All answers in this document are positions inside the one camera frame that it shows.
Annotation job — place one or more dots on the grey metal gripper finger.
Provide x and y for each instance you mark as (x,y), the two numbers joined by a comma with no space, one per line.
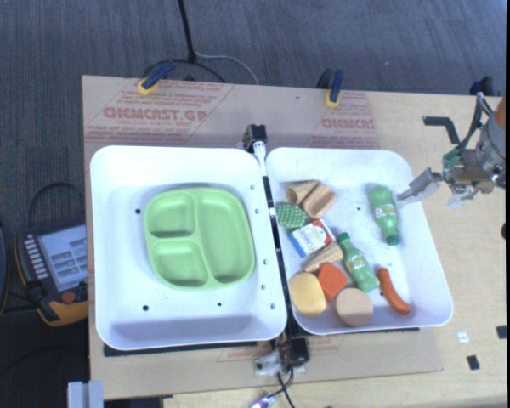
(426,177)
(412,194)

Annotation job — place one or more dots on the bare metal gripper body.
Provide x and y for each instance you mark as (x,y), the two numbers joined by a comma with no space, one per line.
(472,172)

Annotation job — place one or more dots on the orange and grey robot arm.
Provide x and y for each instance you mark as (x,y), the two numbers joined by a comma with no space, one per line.
(497,131)

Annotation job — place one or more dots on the green bottle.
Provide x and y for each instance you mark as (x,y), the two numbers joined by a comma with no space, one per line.
(358,265)
(383,213)

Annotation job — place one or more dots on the white plastic tray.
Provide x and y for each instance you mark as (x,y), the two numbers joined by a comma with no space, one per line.
(416,270)
(119,245)

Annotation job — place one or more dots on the tan bread roll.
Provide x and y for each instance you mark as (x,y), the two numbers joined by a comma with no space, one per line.
(320,201)

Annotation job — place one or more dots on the orange sausage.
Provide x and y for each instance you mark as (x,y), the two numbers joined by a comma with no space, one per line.
(392,291)

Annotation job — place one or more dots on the tan ice cream cone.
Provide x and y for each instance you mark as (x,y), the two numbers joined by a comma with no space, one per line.
(299,191)
(326,256)

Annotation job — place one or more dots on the white and blue carton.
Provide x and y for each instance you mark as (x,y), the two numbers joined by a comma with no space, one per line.
(310,237)

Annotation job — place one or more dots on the orange cheese block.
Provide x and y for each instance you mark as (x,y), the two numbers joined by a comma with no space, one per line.
(332,281)

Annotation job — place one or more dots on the green dotted toy vegetable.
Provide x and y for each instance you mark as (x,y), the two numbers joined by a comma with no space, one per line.
(291,215)

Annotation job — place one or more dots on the tan round biscuit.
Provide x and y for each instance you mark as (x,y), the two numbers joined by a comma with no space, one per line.
(354,307)

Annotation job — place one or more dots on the yellow oval toy potato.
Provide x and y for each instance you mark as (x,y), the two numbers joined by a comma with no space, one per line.
(307,294)

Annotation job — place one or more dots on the thin black and white rod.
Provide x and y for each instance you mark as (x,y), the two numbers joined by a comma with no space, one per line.
(267,185)

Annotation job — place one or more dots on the green divided plate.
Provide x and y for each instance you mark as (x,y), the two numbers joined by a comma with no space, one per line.
(221,232)

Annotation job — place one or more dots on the brown cardboard board red print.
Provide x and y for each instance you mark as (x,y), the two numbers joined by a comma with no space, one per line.
(153,113)

